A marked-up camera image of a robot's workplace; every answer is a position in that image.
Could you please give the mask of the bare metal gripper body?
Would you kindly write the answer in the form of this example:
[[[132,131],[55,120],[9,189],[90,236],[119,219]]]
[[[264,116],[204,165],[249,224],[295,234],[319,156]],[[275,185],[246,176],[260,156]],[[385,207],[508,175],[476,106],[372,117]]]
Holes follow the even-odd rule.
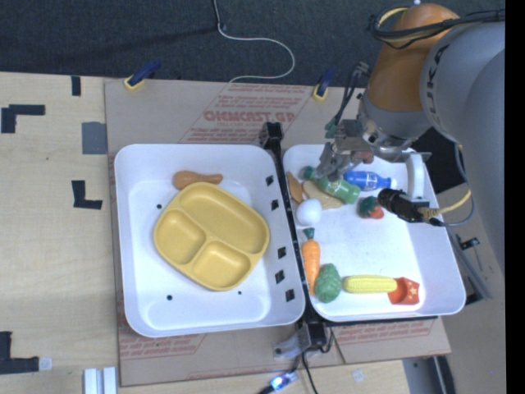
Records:
[[[386,133],[372,120],[343,120],[336,128],[332,153],[339,164],[371,163],[374,158],[394,162],[414,138]]]

